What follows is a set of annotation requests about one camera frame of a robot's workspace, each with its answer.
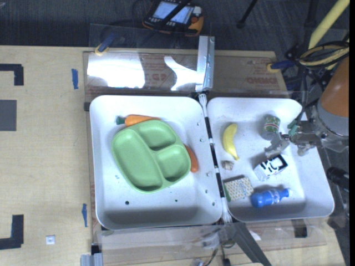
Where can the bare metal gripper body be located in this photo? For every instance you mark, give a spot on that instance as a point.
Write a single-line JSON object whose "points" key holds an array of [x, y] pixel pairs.
{"points": [[306, 134]]}

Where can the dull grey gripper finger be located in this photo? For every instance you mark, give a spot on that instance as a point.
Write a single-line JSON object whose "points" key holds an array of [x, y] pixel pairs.
{"points": [[280, 140], [272, 149]]}

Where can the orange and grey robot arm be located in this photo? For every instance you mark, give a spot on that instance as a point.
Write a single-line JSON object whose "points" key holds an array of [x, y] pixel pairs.
{"points": [[337, 93]]}

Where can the black and white carton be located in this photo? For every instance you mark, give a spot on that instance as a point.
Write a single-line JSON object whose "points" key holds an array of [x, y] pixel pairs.
{"points": [[270, 168]]}

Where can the green and white can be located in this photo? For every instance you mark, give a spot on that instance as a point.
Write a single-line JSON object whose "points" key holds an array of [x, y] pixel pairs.
{"points": [[270, 125]]}

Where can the yellow banana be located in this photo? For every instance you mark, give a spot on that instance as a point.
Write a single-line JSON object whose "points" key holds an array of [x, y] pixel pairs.
{"points": [[229, 140]]}

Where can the white plastic tray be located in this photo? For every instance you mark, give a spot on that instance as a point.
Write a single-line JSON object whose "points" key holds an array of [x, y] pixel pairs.
{"points": [[305, 181], [155, 209]]}

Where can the blue bottle with white cap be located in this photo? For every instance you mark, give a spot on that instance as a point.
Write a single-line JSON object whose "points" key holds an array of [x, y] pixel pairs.
{"points": [[266, 198]]}

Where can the yellow patterned packet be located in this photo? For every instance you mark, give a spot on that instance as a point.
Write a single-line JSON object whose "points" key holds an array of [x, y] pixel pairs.
{"points": [[238, 188]]}

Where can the thin black and white rod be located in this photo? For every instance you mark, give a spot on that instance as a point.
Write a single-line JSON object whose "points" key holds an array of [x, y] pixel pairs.
{"points": [[213, 151]]}

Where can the orange sausage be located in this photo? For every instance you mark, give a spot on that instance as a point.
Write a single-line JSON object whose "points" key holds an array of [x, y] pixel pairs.
{"points": [[193, 161]]}

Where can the orange carrot with green top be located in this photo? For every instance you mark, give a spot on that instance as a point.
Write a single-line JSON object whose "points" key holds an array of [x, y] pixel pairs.
{"points": [[137, 119]]}

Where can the green divided plate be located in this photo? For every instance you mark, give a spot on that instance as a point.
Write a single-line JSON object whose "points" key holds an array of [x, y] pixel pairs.
{"points": [[133, 154]]}

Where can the black cylinder on white bracket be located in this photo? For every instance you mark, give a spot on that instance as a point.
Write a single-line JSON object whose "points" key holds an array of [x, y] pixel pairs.
{"points": [[337, 176]]}

